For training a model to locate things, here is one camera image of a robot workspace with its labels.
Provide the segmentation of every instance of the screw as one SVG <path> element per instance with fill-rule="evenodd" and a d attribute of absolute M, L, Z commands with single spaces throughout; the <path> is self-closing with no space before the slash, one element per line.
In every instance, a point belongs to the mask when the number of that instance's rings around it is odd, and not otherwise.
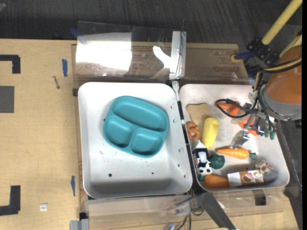
<path fill-rule="evenodd" d="M 53 78 L 53 80 L 54 80 L 54 82 L 56 84 L 57 89 L 59 90 L 59 84 L 58 84 L 58 81 L 57 81 L 57 77 L 53 76 L 52 78 Z"/>

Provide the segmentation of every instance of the black corner marker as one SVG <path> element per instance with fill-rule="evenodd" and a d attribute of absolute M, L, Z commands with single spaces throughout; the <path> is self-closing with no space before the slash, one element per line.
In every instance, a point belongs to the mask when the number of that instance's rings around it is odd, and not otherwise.
<path fill-rule="evenodd" d="M 20 57 L 18 55 L 0 55 L 0 61 L 11 61 L 12 73 L 20 73 Z"/>
<path fill-rule="evenodd" d="M 20 210 L 20 185 L 11 186 L 10 204 L 0 206 L 0 216 L 15 215 Z"/>

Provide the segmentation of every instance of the toy sink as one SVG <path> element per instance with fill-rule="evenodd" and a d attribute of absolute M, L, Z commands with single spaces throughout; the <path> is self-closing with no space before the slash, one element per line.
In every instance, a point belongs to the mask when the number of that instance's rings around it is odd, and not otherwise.
<path fill-rule="evenodd" d="M 79 88 L 78 100 L 83 185 L 89 196 L 173 195 L 191 188 L 172 88 L 161 83 L 88 82 Z"/>

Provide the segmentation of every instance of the dark background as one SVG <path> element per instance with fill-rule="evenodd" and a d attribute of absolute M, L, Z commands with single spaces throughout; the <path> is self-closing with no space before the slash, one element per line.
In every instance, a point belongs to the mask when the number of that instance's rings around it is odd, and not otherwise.
<path fill-rule="evenodd" d="M 187 31 L 187 42 L 234 43 L 244 52 L 291 0 L 0 0 L 0 38 L 75 39 L 78 21 Z M 302 28 L 302 6 L 271 46 L 281 52 Z M 302 229 L 302 129 L 282 122 L 291 174 L 286 194 Z"/>

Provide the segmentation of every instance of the yellow cylinder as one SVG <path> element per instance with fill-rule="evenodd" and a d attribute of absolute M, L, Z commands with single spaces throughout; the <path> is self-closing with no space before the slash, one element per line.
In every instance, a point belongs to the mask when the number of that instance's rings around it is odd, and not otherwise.
<path fill-rule="evenodd" d="M 279 31 L 295 13 L 295 11 L 301 6 L 303 0 L 292 0 L 289 5 L 285 8 L 283 13 L 278 17 L 273 26 L 269 29 L 266 35 L 262 38 L 264 45 L 269 45 L 270 42 L 276 37 Z"/>
<path fill-rule="evenodd" d="M 206 148 L 210 149 L 213 147 L 219 128 L 220 122 L 217 119 L 213 117 L 205 119 L 202 132 L 202 143 Z"/>

